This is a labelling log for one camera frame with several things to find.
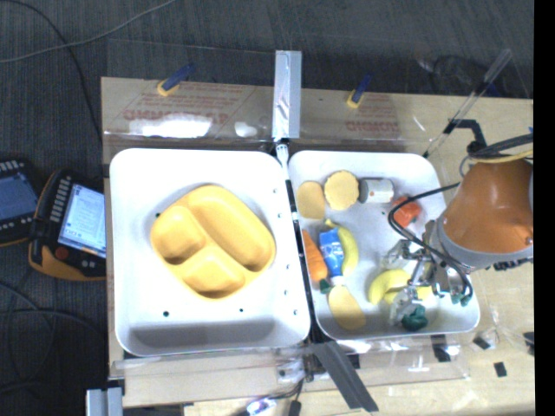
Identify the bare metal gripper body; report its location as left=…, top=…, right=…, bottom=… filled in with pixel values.
left=410, top=220, right=464, bottom=298

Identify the green broccoli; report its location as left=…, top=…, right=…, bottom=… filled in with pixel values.
left=401, top=304, right=429, bottom=333

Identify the yellow banana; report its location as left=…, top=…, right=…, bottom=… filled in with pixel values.
left=323, top=218, right=360, bottom=277
left=368, top=268, right=435, bottom=307

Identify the white plastic tray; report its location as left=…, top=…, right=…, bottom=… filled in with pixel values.
left=108, top=146, right=312, bottom=358
left=286, top=149, right=481, bottom=342

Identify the yellow oval bread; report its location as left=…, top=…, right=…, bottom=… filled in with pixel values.
left=327, top=284, right=368, bottom=331

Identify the small white can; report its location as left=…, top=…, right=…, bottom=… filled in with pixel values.
left=358, top=178, right=395, bottom=205

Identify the orange carrot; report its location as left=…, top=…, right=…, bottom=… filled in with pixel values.
left=301, top=229, right=332, bottom=295

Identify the yellow scalloped round biscuit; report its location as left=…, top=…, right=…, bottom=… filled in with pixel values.
left=323, top=169, right=361, bottom=211

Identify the tan round bread slice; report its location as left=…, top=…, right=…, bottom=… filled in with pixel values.
left=296, top=180, right=327, bottom=221

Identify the brown cardboard board red print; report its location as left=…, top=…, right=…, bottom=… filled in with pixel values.
left=100, top=75, right=535, bottom=409

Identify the yellow divided plate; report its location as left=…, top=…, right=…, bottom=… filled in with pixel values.
left=149, top=183, right=278, bottom=301

